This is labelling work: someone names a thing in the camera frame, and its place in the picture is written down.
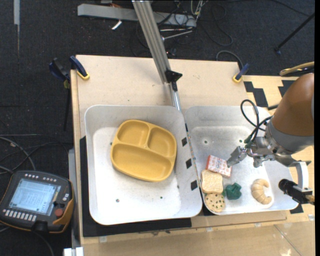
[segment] black carpet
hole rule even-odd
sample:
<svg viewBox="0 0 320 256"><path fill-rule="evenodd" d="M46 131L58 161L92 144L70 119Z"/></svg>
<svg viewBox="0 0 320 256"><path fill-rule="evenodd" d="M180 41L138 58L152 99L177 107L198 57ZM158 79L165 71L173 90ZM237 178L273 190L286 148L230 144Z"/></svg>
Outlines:
<svg viewBox="0 0 320 256"><path fill-rule="evenodd" d="M195 9L198 1L193 2ZM68 91L50 73L49 63L58 58L69 70L68 59L76 54L151 57L137 22L123 21L112 30L117 20L78 16L77 7L83 3L101 1L20 0L18 26L14 24L14 0L0 1L0 137L20 135L5 138L28 153L42 145L31 155L36 168L64 177L69 171L67 151L73 147L72 116L70 111L64 131ZM113 3L133 8L130 1ZM171 12L176 4L153 1L152 8L155 12ZM183 11L190 12L190 1L182 1L178 13ZM314 11L314 0L209 1L192 33L165 40L164 44L169 58L238 61L239 65L249 63L247 75L277 76L283 69L315 60L314 18L281 47L281 55L274 51ZM167 37L176 33L161 34ZM17 151L0 139L0 166L31 169L24 161L25 155ZM2 172L0 197L10 179ZM70 232L68 229L45 237L56 256L71 247ZM0 255L47 256L50 251L38 236L9 228L0 232Z"/></svg>

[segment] metal pole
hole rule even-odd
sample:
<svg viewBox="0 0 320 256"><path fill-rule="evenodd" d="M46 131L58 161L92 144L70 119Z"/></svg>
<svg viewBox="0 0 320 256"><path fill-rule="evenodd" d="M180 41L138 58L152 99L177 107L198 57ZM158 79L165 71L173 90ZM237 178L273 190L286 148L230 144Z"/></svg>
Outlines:
<svg viewBox="0 0 320 256"><path fill-rule="evenodd" d="M179 36L182 36L182 35L185 35L185 34L189 34L191 32L192 32L192 30L186 31L186 32L183 32L183 33L180 33L180 34L170 35L170 36L167 36L167 37L163 37L162 40L164 41L164 40L167 40L167 39L170 39L170 38L179 37Z"/></svg>
<svg viewBox="0 0 320 256"><path fill-rule="evenodd" d="M166 78L166 71L171 71L166 49L161 38L150 1L132 1L138 20L142 27L146 42L151 51L155 66L158 70L162 83L169 84ZM180 99L177 90L173 90L170 82L170 92L173 106L181 111Z"/></svg>
<svg viewBox="0 0 320 256"><path fill-rule="evenodd" d="M280 48L289 41L290 38L292 38L299 30L301 30L312 18L315 17L315 12L311 14L295 31L293 31L286 39L282 41L277 47L274 48L274 50L278 53L280 53Z"/></svg>

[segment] pink package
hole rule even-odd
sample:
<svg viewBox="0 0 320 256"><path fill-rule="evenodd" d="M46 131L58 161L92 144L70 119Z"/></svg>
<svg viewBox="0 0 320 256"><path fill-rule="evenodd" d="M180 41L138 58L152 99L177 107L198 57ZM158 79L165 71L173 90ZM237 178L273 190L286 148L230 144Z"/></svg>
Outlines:
<svg viewBox="0 0 320 256"><path fill-rule="evenodd" d="M232 167L227 166L227 161L214 155L209 155L206 161L206 170L221 174L225 178L230 178Z"/></svg>

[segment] black cable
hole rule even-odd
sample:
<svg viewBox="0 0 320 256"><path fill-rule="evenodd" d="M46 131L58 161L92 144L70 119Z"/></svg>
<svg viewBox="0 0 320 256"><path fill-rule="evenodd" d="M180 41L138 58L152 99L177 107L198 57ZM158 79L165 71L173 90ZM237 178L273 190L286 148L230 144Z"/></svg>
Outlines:
<svg viewBox="0 0 320 256"><path fill-rule="evenodd" d="M49 242L42 235L40 235L39 233L34 232L34 231L32 233L36 234L39 238L41 238L44 241L44 243L48 246L48 248L50 250L50 253L51 253L51 256L55 256L54 250L52 249L52 247L49 244Z"/></svg>
<svg viewBox="0 0 320 256"><path fill-rule="evenodd" d="M202 18L199 18L198 21L202 21L202 22L217 22L217 21L222 20L227 15L227 10L222 5L220 5L220 4L217 4L217 5L220 6L223 9L223 14L222 14L221 17L215 18L215 19L202 19Z"/></svg>
<svg viewBox="0 0 320 256"><path fill-rule="evenodd" d="M135 51L134 51L134 48L133 48L133 39L134 39L134 36L137 36L137 31L136 31L136 29L134 29L133 31L132 31L132 33L131 33L131 36L130 36L130 39L129 39L129 47L130 47L130 50L131 50L131 52L132 52L132 54L135 56L135 57L140 57L140 55L141 54L143 54L143 53L149 53L149 55L151 55L151 52L150 52L150 50L149 50L149 48L147 47L147 49L144 49L144 50L140 50L138 53L136 53Z"/></svg>
<svg viewBox="0 0 320 256"><path fill-rule="evenodd" d="M290 10L295 11L295 12L297 12L297 13L299 13L299 14L302 14L302 15L305 15L305 16L309 16L309 14L306 14L306 13L304 13L304 12L302 12L302 11L299 11L299 10L297 10L297 9L294 9L294 8L292 8L291 6L289 6L289 5L287 5L287 4L283 3L283 2L280 2L280 1L277 1L277 0L269 0L269 1L273 1L273 2L275 2L275 3L278 3L278 4L280 4L280 5L283 5L283 6L287 7L287 8L289 8Z"/></svg>
<svg viewBox="0 0 320 256"><path fill-rule="evenodd" d="M263 119L263 121L261 121L261 122L259 123L258 129L259 129L259 130L262 130L262 131L266 131L265 129L260 128L260 126L263 125L266 121L270 120L271 118L272 118L272 116L269 116L269 117ZM256 129L257 129L257 128L255 128L255 129L251 132L251 134L250 134L251 137L252 137L253 134L256 132Z"/></svg>
<svg viewBox="0 0 320 256"><path fill-rule="evenodd" d="M30 149L34 149L34 148L40 148L40 147L45 147L45 146L61 146L61 145L73 145L72 143L58 143L58 142L47 142L47 143L44 143L44 144L40 144L40 145L35 145L35 146L30 146L30 147L26 147L25 149L26 150L30 150ZM12 152L10 154L7 154L6 156L4 156L2 159L0 159L0 163L5 160L6 158L12 156L12 155L15 155L15 154L18 154L20 153L20 151L15 151L15 152Z"/></svg>
<svg viewBox="0 0 320 256"><path fill-rule="evenodd" d="M51 140L55 140L57 143L61 144L64 151L68 154L68 150L66 149L66 147L64 146L64 144L68 144L68 143L62 143L60 142L58 139L56 139L55 137L49 136L49 135L45 135L45 134L40 134L40 133L27 133L27 134L0 134L0 137L46 137L49 138Z"/></svg>
<svg viewBox="0 0 320 256"><path fill-rule="evenodd" d="M0 230L0 233L2 233L2 232L4 232L4 231L8 230L9 228L10 228L9 226L4 227L3 229L1 229L1 230Z"/></svg>
<svg viewBox="0 0 320 256"><path fill-rule="evenodd" d="M223 34L225 34L228 38L230 38L230 42L229 42L229 43L220 43L220 42L216 41L215 39L213 39L213 38L211 37L211 35L210 35L209 32L205 29L205 27L201 24L201 22L198 22L198 24L202 27L203 31L204 31L204 32L206 33L206 35L211 39L211 41L213 41L213 42L216 43L217 45L219 45L219 46L230 46L230 45L232 45L233 42L234 42L234 39L232 38L231 35L229 35L227 32L225 32L225 31L219 26L219 23L218 23L217 21L221 20L221 18L219 18L219 19L216 18L215 13L214 13L214 5L212 5L212 7L211 7L211 14L212 14L212 16L213 16L213 20L212 20L212 21L214 21L214 23L216 24L217 28L218 28Z"/></svg>
<svg viewBox="0 0 320 256"><path fill-rule="evenodd" d="M180 9L180 6L178 6L177 8L175 8L173 11L171 11L169 13L169 15L167 17L165 17L163 20L161 20L160 22L157 23L158 27L160 27L161 25L163 25L167 20L170 19L171 15L176 13L178 10Z"/></svg>
<svg viewBox="0 0 320 256"><path fill-rule="evenodd" d="M146 45L146 44L142 41L142 39L139 37L139 34L138 34L138 27L139 27L139 25L140 25L140 22L138 21L138 22L136 23L136 27L135 27L136 37L138 38L139 43L140 43L144 48L149 49L148 45Z"/></svg>
<svg viewBox="0 0 320 256"><path fill-rule="evenodd" d="M1 166L1 165L0 165L0 169L6 171L6 172L2 172L2 173L0 173L0 174L5 174L5 173L9 173L9 174L11 174L11 175L14 174L14 172L13 172L12 170L10 170L10 169L8 169L8 168L6 168L6 167L4 167L4 166Z"/></svg>
<svg viewBox="0 0 320 256"><path fill-rule="evenodd" d="M31 159L31 157L30 157L30 156L28 156L28 153L24 150L24 148L23 148L23 147L21 147L20 145L18 145L17 143L15 143L14 141L12 141L11 139L8 139L8 138L5 138L5 137L1 137L1 136L0 136L0 140L3 140L3 141L6 141L6 142L9 142L9 143L11 143L11 144L15 145L16 147L18 147L19 149L21 149L21 150L23 151L23 153L27 156L27 158L26 158L26 159L28 159L28 160L30 161L30 163L31 163L31 165L32 165L33 170L34 170L34 171L36 170L35 163L34 163L34 162L33 162L33 160Z"/></svg>
<svg viewBox="0 0 320 256"><path fill-rule="evenodd" d="M242 70L242 68L244 67L244 64L242 63L241 59L240 59L236 54L234 54L234 53L231 52L231 51L228 51L228 50L221 50L221 51L219 51L219 52L215 55L215 60L218 61L219 55L220 55L220 54L223 54L223 53L225 53L225 54L230 54L230 55L234 56L234 57L239 61L240 70Z"/></svg>
<svg viewBox="0 0 320 256"><path fill-rule="evenodd" d="M198 31L196 27L193 28L192 30L193 30L193 32L192 32L192 34L190 35L190 37L189 37L189 34L187 34L187 35L185 35L185 36L183 37L184 39L187 38L187 37L189 37L189 38L190 38L189 41L187 40L186 42L181 42L181 41L182 41L182 40L181 40L181 36L173 37L173 40L174 40L177 44L183 45L183 46L191 44L192 42L195 41L196 36L197 36L197 31Z"/></svg>
<svg viewBox="0 0 320 256"><path fill-rule="evenodd" d="M49 145L53 145L53 144L49 144L50 142L46 143L46 144L43 144L43 145L40 145L38 146L36 149L34 149L33 151L31 151L31 153L29 153L27 155L27 157L25 159L23 159L16 167L14 167L12 169L12 171L16 170L17 168L19 168L33 153L35 153L37 150L39 150L40 148L44 147L44 146L49 146Z"/></svg>
<svg viewBox="0 0 320 256"><path fill-rule="evenodd" d="M229 3L231 3L231 2L247 2L247 1L253 1L253 0L227 0L227 2L229 2ZM295 12L297 12L297 13L299 13L299 14L302 14L302 15L305 15L305 16L309 16L309 14L306 14L306 13L304 13L304 12L302 12L302 11L299 11L299 10L297 10L297 9L294 9L294 8L292 8L291 6L289 6L289 5L287 5L287 4L283 3L283 2L280 2L280 1L277 1L277 0L269 0L269 1L278 3L278 4L280 4L280 5L283 5L283 6L287 7L287 8L289 8L290 10L295 11Z"/></svg>
<svg viewBox="0 0 320 256"><path fill-rule="evenodd" d="M253 106L253 108L254 108L254 112L255 112L255 116L256 116L256 124L254 124L248 117L247 117L247 115L245 114L245 112L244 112L244 109L243 109L243 107L244 107L244 103L246 103L246 102L248 102L248 103L250 103L252 106ZM244 116L244 118L250 123L250 124L252 124L253 126L255 126L255 129L253 130L253 132L250 134L250 136L248 137L248 138L250 138L250 141L254 141L255 139L256 139L256 137L257 137L257 134L258 134L258 131L259 131L259 124L260 124L260 121L259 121L259 111L258 111L258 108L257 108L257 106L256 106L256 104L254 104L250 99L245 99L245 100L243 100L242 102L241 102L241 104L240 104L240 110L241 110L241 113L243 114L243 116Z"/></svg>
<svg viewBox="0 0 320 256"><path fill-rule="evenodd" d="M274 110L279 106L279 104L268 106L268 110Z"/></svg>
<svg viewBox="0 0 320 256"><path fill-rule="evenodd" d="M180 24L179 21L177 20L177 13L174 13L174 20L180 27L186 26L188 23L188 20L191 20L191 18L189 18L187 14L183 14L183 15L184 15L183 21L185 20L185 17L186 17L186 21L185 22L182 21L182 23Z"/></svg>

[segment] yellow divided plate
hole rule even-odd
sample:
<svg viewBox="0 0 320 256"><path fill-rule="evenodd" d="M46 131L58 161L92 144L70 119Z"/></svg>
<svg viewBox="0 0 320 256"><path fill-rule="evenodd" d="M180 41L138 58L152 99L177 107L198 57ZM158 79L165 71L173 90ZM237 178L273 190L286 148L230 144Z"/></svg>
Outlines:
<svg viewBox="0 0 320 256"><path fill-rule="evenodd" d="M149 182L168 178L176 156L177 141L173 134L141 120L127 120L120 125L110 152L118 171Z"/></svg>

